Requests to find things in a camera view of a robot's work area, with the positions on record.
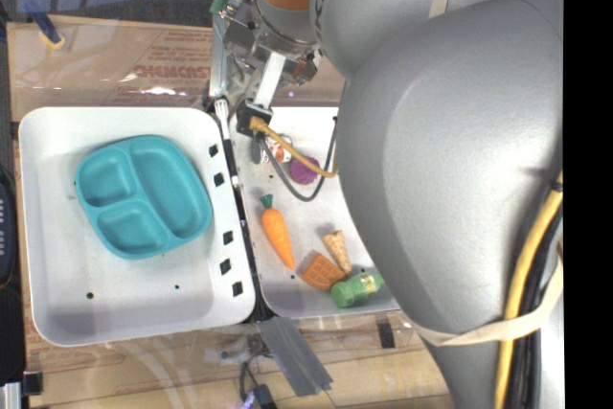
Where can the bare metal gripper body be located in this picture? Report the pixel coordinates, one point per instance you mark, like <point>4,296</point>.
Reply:
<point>249,44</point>

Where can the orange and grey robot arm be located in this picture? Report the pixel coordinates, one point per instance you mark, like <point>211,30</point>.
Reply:
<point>445,134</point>

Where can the brown cardboard board red print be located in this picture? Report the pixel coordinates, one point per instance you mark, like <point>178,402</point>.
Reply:
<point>158,62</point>

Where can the white and orange can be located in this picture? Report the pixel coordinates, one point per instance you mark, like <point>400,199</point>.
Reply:
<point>280,151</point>

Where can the purple grapes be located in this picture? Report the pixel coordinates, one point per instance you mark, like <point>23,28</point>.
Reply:
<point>301,172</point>

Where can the white plastic tray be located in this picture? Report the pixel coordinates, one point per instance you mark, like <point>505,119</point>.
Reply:
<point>143,302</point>
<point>306,215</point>

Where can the blue divided plate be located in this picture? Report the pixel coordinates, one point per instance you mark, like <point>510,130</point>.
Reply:
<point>143,196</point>

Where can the orange carrot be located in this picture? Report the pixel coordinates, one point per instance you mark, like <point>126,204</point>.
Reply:
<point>279,230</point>

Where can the beige ice cream cone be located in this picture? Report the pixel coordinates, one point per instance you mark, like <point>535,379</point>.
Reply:
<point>340,249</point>

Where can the orange waffle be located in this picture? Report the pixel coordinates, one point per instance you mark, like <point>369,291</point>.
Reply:
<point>321,273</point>

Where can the green bottle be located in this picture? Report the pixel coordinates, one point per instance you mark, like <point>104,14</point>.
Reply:
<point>352,291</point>

